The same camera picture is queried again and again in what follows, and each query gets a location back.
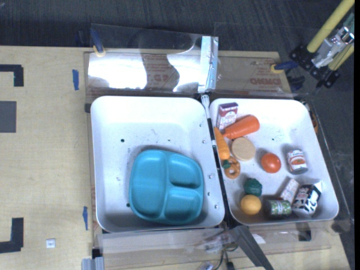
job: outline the metal bracket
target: metal bracket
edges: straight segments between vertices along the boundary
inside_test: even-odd
[[[104,270],[104,258],[96,257],[95,259],[85,258],[81,262],[82,270]]]
[[[319,81],[317,88],[324,85],[330,88],[340,77],[338,71],[332,71],[328,66],[316,68],[312,59],[315,54],[307,51],[304,45],[299,45],[290,54],[289,58],[299,64],[301,68],[306,70],[312,77]]]
[[[247,226],[236,226],[235,228],[228,230],[228,233],[256,267],[274,270]]]
[[[198,93],[205,93],[215,89],[218,65],[218,37],[203,36],[201,40],[200,67],[201,79],[197,88]]]

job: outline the red tomato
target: red tomato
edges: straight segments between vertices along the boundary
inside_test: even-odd
[[[267,173],[276,173],[281,168],[281,161],[274,153],[266,153],[261,158],[261,166]]]

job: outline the orange carrot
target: orange carrot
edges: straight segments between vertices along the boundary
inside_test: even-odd
[[[236,139],[256,132],[260,129],[260,122],[254,115],[248,115],[225,128],[223,137]]]
[[[230,157],[230,149],[227,143],[225,142],[224,137],[222,136],[218,127],[214,127],[214,134],[216,144],[218,146],[218,153],[220,160],[227,160]]]

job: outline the toy food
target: toy food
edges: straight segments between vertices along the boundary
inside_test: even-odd
[[[292,174],[303,174],[308,170],[302,150],[292,150],[286,155]]]
[[[225,128],[224,137],[236,139],[256,132],[260,129],[260,122],[254,115],[248,115]]]
[[[292,211],[299,217],[311,217],[315,213],[321,192],[321,181],[301,185],[292,204]]]
[[[236,159],[249,161],[255,156],[255,146],[249,139],[239,137],[232,142],[231,152]]]
[[[216,127],[218,127],[220,131],[224,130],[236,121],[237,107],[238,104],[235,102],[219,105]]]
[[[291,204],[287,200],[266,200],[264,208],[270,218],[284,218],[291,214]]]
[[[246,215],[256,215],[260,212],[261,209],[260,198],[247,194],[240,201],[240,208]]]
[[[253,194],[259,197],[262,193],[263,186],[255,178],[249,178],[244,184],[244,191],[246,194]]]
[[[235,179],[240,175],[240,163],[232,156],[223,163],[225,175],[230,179]]]
[[[266,153],[261,158],[261,166],[267,173],[276,173],[281,168],[281,161],[274,153]]]
[[[292,204],[299,186],[300,184],[295,179],[290,179],[285,188],[281,191],[280,198],[287,200],[290,202],[290,204]]]
[[[220,160],[227,160],[230,157],[230,149],[218,127],[214,127],[216,144]]]

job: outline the green can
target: green can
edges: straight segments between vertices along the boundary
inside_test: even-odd
[[[267,200],[265,211],[270,217],[287,217],[291,214],[291,204],[287,200]]]

